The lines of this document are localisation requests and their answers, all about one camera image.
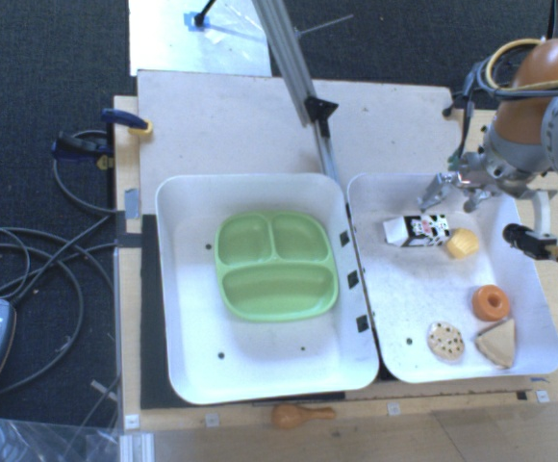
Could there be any yellow toy cupcake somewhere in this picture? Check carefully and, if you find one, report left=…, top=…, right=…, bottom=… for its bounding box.
left=445, top=226, right=480, bottom=261

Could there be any pale wood board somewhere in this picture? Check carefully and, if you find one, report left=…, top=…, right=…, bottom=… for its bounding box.
left=113, top=94, right=558, bottom=432

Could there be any orange toy doughnut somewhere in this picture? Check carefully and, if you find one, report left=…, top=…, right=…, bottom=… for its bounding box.
left=470, top=284, right=512, bottom=323

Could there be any tan chocolate chip biscuit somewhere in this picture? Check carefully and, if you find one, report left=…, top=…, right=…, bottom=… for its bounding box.
left=426, top=321, right=467, bottom=366

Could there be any black cylinder on white bracket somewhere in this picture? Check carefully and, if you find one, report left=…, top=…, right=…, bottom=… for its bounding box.
left=501, top=188, right=558, bottom=262

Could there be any white plastic tray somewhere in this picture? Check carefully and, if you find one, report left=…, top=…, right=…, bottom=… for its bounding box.
left=346, top=171, right=558, bottom=385
left=154, top=171, right=381, bottom=406

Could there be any green divided plate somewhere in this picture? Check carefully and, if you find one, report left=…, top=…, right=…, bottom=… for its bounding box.
left=213, top=210, right=341, bottom=323

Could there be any tan toy chicken drumstick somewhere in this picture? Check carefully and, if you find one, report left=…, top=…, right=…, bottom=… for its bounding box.
left=271, top=402, right=338, bottom=430

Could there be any tan toy bread wedge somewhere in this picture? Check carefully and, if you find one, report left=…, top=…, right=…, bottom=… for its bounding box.
left=474, top=317, right=518, bottom=371

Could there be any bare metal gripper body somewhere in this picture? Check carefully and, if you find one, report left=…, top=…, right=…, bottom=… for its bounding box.
left=451, top=151, right=541, bottom=200

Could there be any white cow-print milk carton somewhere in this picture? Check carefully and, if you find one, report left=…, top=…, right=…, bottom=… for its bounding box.
left=382, top=213, right=452, bottom=249

